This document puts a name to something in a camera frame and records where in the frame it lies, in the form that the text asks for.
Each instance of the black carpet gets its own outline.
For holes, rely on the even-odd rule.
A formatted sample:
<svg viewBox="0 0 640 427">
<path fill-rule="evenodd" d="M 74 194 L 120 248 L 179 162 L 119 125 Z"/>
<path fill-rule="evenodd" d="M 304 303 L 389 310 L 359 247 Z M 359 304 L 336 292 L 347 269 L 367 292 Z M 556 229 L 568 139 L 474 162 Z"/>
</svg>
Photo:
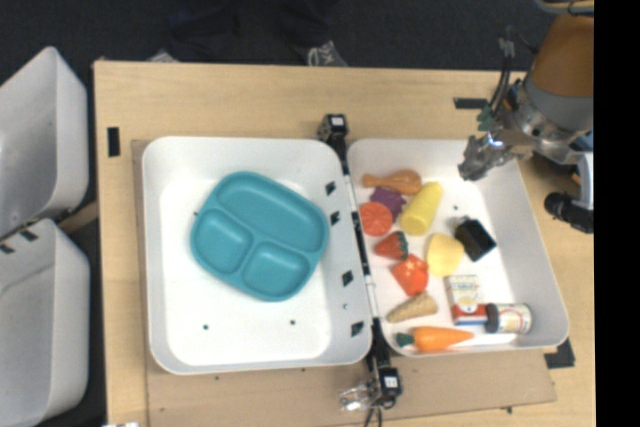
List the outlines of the black carpet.
<svg viewBox="0 0 640 427">
<path fill-rule="evenodd" d="M 248 64 L 301 64 L 280 38 L 279 0 L 246 0 L 240 31 L 223 60 Z M 0 84 L 42 48 L 54 46 L 91 91 L 91 63 L 101 56 L 144 60 L 167 35 L 167 17 L 179 0 L 0 0 Z M 333 39 L 351 66 L 498 69 L 497 38 L 515 27 L 538 44 L 552 21 L 533 0 L 343 0 Z M 515 68 L 531 55 L 517 51 Z M 88 193 L 94 195 L 95 184 Z M 96 427 L 104 412 L 104 368 L 99 303 L 97 223 L 74 235 L 94 270 L 91 383 L 80 406 L 47 427 Z"/>
</svg>

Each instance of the toy can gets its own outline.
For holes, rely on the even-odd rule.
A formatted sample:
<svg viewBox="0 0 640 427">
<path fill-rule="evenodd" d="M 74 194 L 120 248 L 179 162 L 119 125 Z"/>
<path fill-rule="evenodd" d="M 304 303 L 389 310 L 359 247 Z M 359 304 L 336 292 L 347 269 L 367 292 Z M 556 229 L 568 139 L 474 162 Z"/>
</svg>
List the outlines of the toy can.
<svg viewBox="0 0 640 427">
<path fill-rule="evenodd" d="M 531 329 L 531 310 L 524 303 L 487 304 L 487 333 L 528 333 Z"/>
</svg>

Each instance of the white bin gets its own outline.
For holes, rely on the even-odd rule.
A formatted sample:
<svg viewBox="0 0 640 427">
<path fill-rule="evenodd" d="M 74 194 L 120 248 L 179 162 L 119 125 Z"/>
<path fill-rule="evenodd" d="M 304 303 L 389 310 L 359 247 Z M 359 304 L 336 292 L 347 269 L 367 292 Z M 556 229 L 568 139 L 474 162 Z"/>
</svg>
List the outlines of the white bin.
<svg viewBox="0 0 640 427">
<path fill-rule="evenodd" d="M 413 358 L 552 348 L 568 336 L 569 319 L 531 211 L 516 162 L 478 182 L 466 182 L 457 164 L 463 140 L 363 139 L 348 149 L 350 180 L 325 143 L 295 139 L 163 137 L 142 154 L 146 301 L 149 345 L 156 361 L 176 374 L 258 370 L 352 363 L 368 352 L 372 318 L 396 353 Z M 429 278 L 439 310 L 429 317 L 390 323 L 386 315 L 407 299 L 391 273 L 394 260 L 375 254 L 377 237 L 364 235 L 371 275 L 363 276 L 351 212 L 374 192 L 362 176 L 413 169 L 422 183 L 439 181 L 444 196 L 425 236 L 408 237 L 411 253 L 423 257 L 427 237 L 453 233 L 462 217 L 478 219 L 497 247 L 474 262 L 465 257 L 456 274 L 477 276 L 484 302 L 529 305 L 534 320 L 526 334 L 489 334 L 464 326 L 474 338 L 442 351 L 418 353 L 400 347 L 396 335 L 421 324 L 455 327 L 444 280 Z M 301 193 L 328 217 L 328 250 L 302 291 L 282 303 L 240 292 L 201 268 L 189 247 L 198 210 L 224 176 L 252 171 Z M 332 184 L 334 194 L 325 186 Z M 350 271 L 353 282 L 343 286 Z M 352 326 L 364 329 L 352 334 Z"/>
<path fill-rule="evenodd" d="M 89 182 L 87 93 L 47 47 L 0 86 L 0 427 L 76 406 L 89 368 L 89 263 L 56 225 Z"/>
</svg>

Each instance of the sneaker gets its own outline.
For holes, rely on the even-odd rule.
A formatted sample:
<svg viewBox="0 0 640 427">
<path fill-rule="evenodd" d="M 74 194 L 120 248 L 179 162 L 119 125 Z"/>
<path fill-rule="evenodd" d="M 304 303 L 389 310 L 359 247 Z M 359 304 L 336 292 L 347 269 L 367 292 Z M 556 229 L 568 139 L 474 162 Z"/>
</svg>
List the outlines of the sneaker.
<svg viewBox="0 0 640 427">
<path fill-rule="evenodd" d="M 147 61 L 151 63 L 179 63 L 180 61 L 173 57 L 169 52 L 167 52 L 164 48 L 158 50 L 154 55 L 149 57 Z"/>
<path fill-rule="evenodd" d="M 293 45 L 293 49 L 308 66 L 349 66 L 336 50 L 333 41 L 311 48 Z"/>
</svg>

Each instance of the purple toy food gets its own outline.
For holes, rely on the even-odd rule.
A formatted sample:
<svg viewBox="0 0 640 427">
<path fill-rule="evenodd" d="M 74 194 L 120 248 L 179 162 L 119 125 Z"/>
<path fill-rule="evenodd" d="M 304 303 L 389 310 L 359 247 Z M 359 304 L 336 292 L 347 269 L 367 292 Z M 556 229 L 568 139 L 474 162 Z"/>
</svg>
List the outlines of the purple toy food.
<svg viewBox="0 0 640 427">
<path fill-rule="evenodd" d="M 375 191 L 373 191 L 373 194 L 369 199 L 371 201 L 377 201 L 378 203 L 386 205 L 387 208 L 391 210 L 394 221 L 396 220 L 396 217 L 398 217 L 398 214 L 402 211 L 402 207 L 407 202 L 402 197 L 402 194 L 385 187 L 376 187 Z"/>
</svg>

